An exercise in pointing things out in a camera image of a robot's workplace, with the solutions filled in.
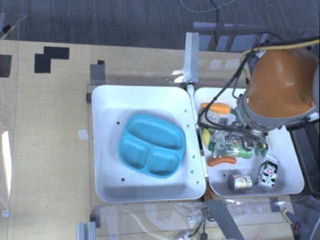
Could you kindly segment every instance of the yellow cable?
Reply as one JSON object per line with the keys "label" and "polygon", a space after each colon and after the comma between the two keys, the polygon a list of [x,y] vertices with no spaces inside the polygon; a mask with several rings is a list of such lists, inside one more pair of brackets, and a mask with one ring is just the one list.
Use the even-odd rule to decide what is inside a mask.
{"label": "yellow cable", "polygon": [[288,44],[288,45],[255,47],[250,50],[246,50],[244,53],[242,53],[239,61],[241,64],[243,57],[246,54],[250,53],[251,51],[259,52],[259,51],[268,51],[268,50],[286,50],[286,49],[294,49],[294,48],[301,48],[301,47],[317,45],[319,43],[320,43],[320,39],[316,39],[316,40],[312,40],[312,41],[308,41],[308,42],[294,43],[294,44]]}

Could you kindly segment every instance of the silver can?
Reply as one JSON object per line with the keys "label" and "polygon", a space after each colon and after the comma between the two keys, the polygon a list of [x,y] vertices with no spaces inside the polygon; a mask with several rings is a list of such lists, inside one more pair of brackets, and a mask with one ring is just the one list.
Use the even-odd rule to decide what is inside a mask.
{"label": "silver can", "polygon": [[250,174],[235,174],[228,177],[228,186],[231,191],[249,190],[252,188],[252,185]]}

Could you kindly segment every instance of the dark gray carpet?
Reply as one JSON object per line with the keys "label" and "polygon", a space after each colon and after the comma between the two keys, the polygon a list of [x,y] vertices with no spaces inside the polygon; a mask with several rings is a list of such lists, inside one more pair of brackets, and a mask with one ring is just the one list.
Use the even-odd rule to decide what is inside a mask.
{"label": "dark gray carpet", "polygon": [[[193,10],[213,7],[208,0],[184,2]],[[7,21],[26,15],[9,39],[168,49],[184,49],[186,32],[200,33],[202,50],[239,51],[247,48],[242,43],[277,40],[259,32],[289,40],[318,35],[320,26],[320,0],[238,0],[218,10],[216,32],[215,11],[191,13],[180,0],[0,0],[0,13]],[[214,34],[230,37],[228,44],[222,38],[217,48]]]}

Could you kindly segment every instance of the white tape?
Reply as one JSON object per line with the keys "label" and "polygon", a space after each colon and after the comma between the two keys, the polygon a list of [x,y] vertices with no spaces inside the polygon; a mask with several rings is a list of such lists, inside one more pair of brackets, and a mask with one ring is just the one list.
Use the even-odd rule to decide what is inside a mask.
{"label": "white tape", "polygon": [[86,129],[78,130],[78,135],[79,135],[80,141],[89,139],[89,135]]}

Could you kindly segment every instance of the wooden surface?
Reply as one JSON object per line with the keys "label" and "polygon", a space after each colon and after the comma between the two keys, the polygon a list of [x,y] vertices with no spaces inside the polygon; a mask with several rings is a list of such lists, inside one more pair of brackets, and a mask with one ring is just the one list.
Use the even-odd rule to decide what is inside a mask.
{"label": "wooden surface", "polygon": [[[8,53],[13,55],[13,71],[18,68],[17,74],[7,79],[17,86],[16,114],[7,114],[6,119],[15,129],[7,239],[76,239],[77,223],[89,221],[91,203],[95,203],[94,198],[91,201],[88,140],[80,140],[78,135],[79,130],[88,131],[86,93],[90,84],[90,64],[104,60],[109,81],[147,80],[170,84],[177,77],[171,73],[183,68],[184,51],[5,41],[1,42],[1,52],[5,46],[11,47]],[[34,73],[35,54],[42,54],[44,46],[69,47],[69,60],[52,60],[50,74]],[[233,53],[201,52],[200,78],[227,79],[237,67],[238,58],[239,55]],[[7,100],[15,100],[12,96],[15,92],[3,88],[6,79],[0,80],[1,95],[8,96]],[[135,215],[132,211],[132,214],[148,224],[148,216],[155,216],[155,211],[148,207],[145,206],[143,213],[137,211]],[[116,239],[173,239],[184,226],[188,227],[185,215],[181,215],[181,225],[173,230],[176,217],[171,216],[172,211],[163,209],[158,213],[158,210],[158,218],[162,214],[171,224],[170,232],[166,228],[157,231],[152,226],[148,230],[155,231],[153,235],[144,233],[139,227],[133,231],[126,226],[127,220],[132,218],[126,216],[126,220],[117,221]],[[292,239],[290,226],[280,213],[275,221],[275,213],[265,213],[263,217],[268,218],[267,221],[255,216],[255,223],[247,219],[246,223],[240,224],[240,231],[248,239],[272,239],[275,234],[281,234],[277,235],[278,239]],[[111,219],[105,218],[104,223],[110,224]],[[5,228],[5,219],[2,218],[0,224]],[[214,223],[208,225],[208,233],[210,239],[224,239]],[[100,240],[109,239],[108,233],[101,232],[100,236]]]}

